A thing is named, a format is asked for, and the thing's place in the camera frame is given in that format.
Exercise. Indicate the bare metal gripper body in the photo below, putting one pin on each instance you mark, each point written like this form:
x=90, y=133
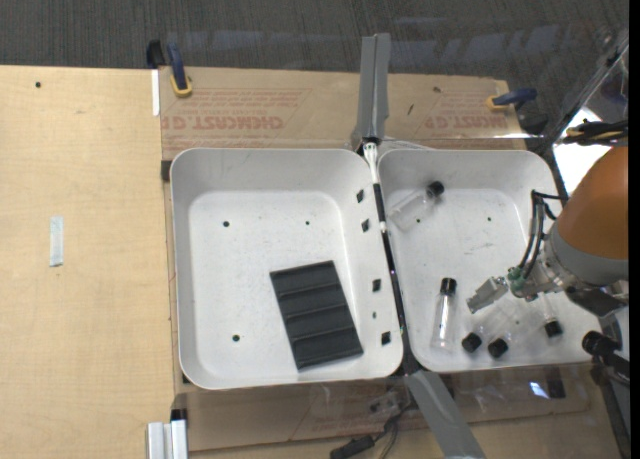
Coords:
x=542, y=274

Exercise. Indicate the dull grey metal gripper finger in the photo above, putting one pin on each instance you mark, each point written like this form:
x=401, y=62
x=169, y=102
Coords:
x=479, y=302

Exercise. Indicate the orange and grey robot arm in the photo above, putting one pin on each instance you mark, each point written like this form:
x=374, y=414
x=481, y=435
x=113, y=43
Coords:
x=597, y=207

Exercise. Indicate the clear vial with black cap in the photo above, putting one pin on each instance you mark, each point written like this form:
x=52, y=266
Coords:
x=444, y=314
x=471, y=342
x=412, y=208
x=498, y=348
x=553, y=328

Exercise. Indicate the white plastic tray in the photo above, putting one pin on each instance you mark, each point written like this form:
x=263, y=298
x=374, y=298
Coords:
x=250, y=267
x=480, y=247

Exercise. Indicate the thin black and white rod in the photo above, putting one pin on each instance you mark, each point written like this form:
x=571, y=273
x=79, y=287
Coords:
x=381, y=209

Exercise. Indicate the black ridged rectangular insert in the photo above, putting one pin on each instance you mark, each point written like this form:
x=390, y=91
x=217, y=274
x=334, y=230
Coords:
x=316, y=314

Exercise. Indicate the brown cardboard board red print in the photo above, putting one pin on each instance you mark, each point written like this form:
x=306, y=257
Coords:
x=310, y=112

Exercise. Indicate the black cylinder on white bracket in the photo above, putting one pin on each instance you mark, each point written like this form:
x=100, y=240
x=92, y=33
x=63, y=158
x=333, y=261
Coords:
x=599, y=343

